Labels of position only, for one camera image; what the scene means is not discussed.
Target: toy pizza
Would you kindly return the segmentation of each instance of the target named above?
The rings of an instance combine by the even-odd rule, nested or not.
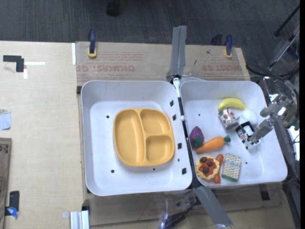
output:
[[[219,173],[219,162],[212,156],[205,155],[195,164],[196,173],[202,179],[213,179]]]

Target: yellow clamp pad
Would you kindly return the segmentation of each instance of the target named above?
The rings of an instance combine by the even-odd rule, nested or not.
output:
[[[232,53],[230,55],[227,54],[226,48],[224,49],[224,55],[226,58],[231,59],[232,58]]]
[[[90,53],[90,47],[88,47],[88,57],[89,58],[96,58],[96,48],[94,48],[94,53]]]

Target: purple eggplant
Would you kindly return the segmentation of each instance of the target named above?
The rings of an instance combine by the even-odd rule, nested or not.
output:
[[[199,127],[195,126],[191,131],[190,142],[192,148],[194,149],[198,148],[200,145],[204,143],[204,135]]]

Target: yellow banana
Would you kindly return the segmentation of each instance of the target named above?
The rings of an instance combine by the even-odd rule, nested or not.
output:
[[[226,108],[247,109],[240,99],[233,97],[225,98],[218,104],[218,111]]]

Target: caster wheel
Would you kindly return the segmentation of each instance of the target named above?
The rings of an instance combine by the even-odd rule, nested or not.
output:
[[[115,2],[110,2],[107,5],[106,12],[109,16],[113,16],[113,17],[118,16],[120,14],[119,7],[120,7],[119,4]]]

